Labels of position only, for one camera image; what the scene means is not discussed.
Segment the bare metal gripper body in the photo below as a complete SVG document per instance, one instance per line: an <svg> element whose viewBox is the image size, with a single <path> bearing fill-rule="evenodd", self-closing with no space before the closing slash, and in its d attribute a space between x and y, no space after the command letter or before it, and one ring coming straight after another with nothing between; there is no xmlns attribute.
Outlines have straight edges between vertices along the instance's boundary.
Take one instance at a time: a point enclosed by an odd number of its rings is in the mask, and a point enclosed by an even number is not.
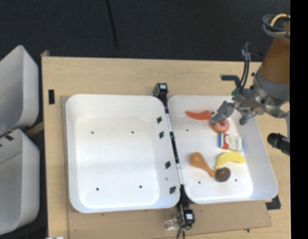
<svg viewBox="0 0 308 239"><path fill-rule="evenodd" d="M256 84L253 84L249 89L236 90L233 101L234 107L240 112L243 119L263 114L277 119L285 119L290 114L290 112L281 109L286 101L274 98Z"/></svg>

